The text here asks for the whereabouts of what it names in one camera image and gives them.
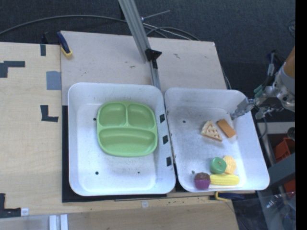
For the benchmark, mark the purple cupcake with brown top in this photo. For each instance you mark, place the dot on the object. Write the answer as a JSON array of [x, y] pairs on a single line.
[[202, 181]]

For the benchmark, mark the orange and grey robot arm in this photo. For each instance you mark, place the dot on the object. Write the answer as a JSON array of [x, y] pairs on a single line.
[[290, 62]]

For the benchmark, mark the green round can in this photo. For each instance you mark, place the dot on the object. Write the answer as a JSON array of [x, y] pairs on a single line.
[[217, 165]]

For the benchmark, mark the yellow ridged toy food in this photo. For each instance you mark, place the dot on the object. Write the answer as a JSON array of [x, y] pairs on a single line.
[[231, 164]]

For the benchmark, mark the white plastic tray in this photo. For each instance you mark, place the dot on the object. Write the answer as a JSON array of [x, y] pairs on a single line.
[[192, 147], [120, 171]]

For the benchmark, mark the thin rod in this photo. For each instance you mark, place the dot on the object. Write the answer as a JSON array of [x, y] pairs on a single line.
[[156, 77]]

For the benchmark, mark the orange biscuit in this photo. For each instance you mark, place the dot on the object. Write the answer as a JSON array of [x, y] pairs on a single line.
[[226, 128]]

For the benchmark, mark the yellow corn cob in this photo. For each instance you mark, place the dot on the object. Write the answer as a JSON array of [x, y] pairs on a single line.
[[224, 180]]

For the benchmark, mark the toy pizza slice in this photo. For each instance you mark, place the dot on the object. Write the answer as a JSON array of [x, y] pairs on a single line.
[[211, 132]]

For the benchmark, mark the green divided plate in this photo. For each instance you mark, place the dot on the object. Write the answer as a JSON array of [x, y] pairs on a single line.
[[127, 140]]

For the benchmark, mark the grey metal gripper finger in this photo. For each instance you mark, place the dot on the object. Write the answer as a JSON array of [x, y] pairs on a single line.
[[261, 113], [242, 108]]

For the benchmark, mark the black block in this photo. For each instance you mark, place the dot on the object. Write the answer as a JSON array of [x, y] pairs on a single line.
[[153, 54]]

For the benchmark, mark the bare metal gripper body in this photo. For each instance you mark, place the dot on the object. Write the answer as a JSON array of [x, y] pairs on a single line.
[[275, 102]]

